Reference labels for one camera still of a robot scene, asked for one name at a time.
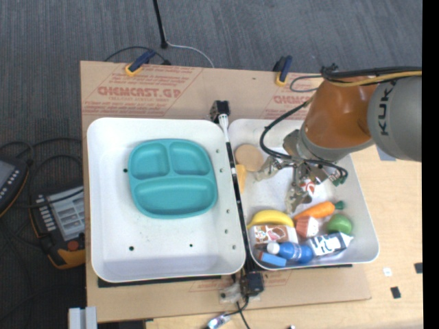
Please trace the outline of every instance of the teal plate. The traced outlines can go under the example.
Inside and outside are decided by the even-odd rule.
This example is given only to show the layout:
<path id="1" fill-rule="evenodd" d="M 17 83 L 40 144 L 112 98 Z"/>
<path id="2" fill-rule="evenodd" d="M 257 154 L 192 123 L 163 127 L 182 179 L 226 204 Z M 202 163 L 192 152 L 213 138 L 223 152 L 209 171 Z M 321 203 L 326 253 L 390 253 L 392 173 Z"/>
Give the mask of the teal plate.
<path id="1" fill-rule="evenodd" d="M 153 218 L 201 215 L 217 201 L 212 162 L 197 143 L 182 139 L 145 141 L 128 160 L 136 207 Z"/>

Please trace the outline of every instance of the blue clamp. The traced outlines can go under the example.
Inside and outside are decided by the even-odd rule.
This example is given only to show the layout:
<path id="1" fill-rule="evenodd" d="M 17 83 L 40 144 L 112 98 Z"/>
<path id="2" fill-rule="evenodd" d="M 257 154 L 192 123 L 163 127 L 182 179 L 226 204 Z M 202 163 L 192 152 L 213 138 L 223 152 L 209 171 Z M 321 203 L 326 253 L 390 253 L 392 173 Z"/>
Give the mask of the blue clamp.
<path id="1" fill-rule="evenodd" d="M 141 71 L 142 64 L 147 64 L 154 56 L 156 55 L 156 52 L 154 50 L 148 50 L 141 56 L 139 56 L 133 63 L 127 65 L 125 67 L 125 72 L 130 77 L 133 77 L 138 72 Z"/>
<path id="2" fill-rule="evenodd" d="M 287 83 L 287 75 L 289 68 L 293 62 L 293 57 L 288 55 L 287 57 L 281 57 L 281 59 L 274 65 L 273 71 L 278 72 L 276 76 L 276 84 L 284 86 Z"/>

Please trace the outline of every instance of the yellow cable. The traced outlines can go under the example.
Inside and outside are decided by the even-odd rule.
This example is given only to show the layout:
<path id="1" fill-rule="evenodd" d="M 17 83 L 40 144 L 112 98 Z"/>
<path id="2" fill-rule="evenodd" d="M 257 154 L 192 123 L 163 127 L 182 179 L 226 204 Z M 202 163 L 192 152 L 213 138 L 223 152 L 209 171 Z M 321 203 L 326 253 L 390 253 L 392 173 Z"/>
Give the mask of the yellow cable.
<path id="1" fill-rule="evenodd" d="M 347 83 L 341 83 L 341 82 L 332 82 L 328 80 L 329 83 L 335 85 L 335 86 L 342 86 L 342 87 L 348 87 L 348 86 L 360 86 L 360 85 L 369 85 L 376 82 L 384 81 L 384 80 L 391 80 L 393 78 L 402 78 L 402 77 L 413 77 L 417 75 L 422 75 L 422 71 L 409 71 L 409 72 L 400 72 L 400 73 L 391 73 L 387 75 L 379 75 L 374 78 L 370 78 L 367 80 L 359 80 L 358 82 L 347 82 Z"/>

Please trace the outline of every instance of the white bottle cap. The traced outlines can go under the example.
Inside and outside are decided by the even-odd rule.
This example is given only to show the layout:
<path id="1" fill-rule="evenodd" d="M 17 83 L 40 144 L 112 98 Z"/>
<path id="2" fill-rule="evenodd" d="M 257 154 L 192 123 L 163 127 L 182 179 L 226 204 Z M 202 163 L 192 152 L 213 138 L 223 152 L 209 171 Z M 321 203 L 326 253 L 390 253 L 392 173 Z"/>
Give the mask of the white bottle cap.
<path id="1" fill-rule="evenodd" d="M 281 249 L 278 243 L 271 242 L 267 244 L 267 252 L 272 255 L 277 255 Z"/>

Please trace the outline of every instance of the table surface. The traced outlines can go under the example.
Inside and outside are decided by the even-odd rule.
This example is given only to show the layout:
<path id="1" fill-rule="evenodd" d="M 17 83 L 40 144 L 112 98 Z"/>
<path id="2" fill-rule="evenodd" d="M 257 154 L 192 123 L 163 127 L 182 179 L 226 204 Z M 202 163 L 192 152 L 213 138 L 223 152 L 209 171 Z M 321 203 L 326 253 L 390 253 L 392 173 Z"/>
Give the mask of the table surface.
<path id="1" fill-rule="evenodd" d="M 99 117 L 101 116 L 83 115 L 83 130 L 86 130 L 91 119 Z M 375 146 L 355 152 L 351 157 L 380 244 L 378 257 L 371 263 L 361 265 L 368 283 L 370 299 L 258 309 L 249 306 L 244 311 L 244 315 L 252 329 L 286 329 L 290 326 L 295 326 L 297 329 L 423 328 L 423 275 L 415 268 L 416 264 L 422 265 L 423 261 L 422 164 L 401 160 L 381 160 Z M 87 205 L 89 204 L 87 184 L 84 184 L 84 190 L 84 200 Z M 86 272 L 88 294 L 95 292 L 96 295 L 99 290 L 95 286 L 96 275 L 93 273 L 89 255 Z M 399 290 L 400 297 L 394 297 L 392 293 L 394 288 Z M 126 291 L 129 290 L 118 287 L 116 293 L 122 294 Z M 104 310 L 100 306 L 105 306 L 108 301 L 105 298 L 107 294 L 103 290 L 99 295 L 102 298 L 102 305 L 99 301 L 98 304 L 92 304 L 97 307 L 98 317 L 99 311 Z M 141 307 L 142 299 L 137 296 L 132 297 L 132 303 L 126 303 L 126 296 L 121 298 L 124 303 L 120 303 L 120 306 Z M 117 296 L 111 299 L 113 303 L 117 301 Z M 203 328 L 209 319 L 218 314 L 204 313 L 177 317 L 163 315 L 149 321 L 147 328 Z M 245 328 L 245 325 L 239 315 L 234 315 L 224 327 Z"/>

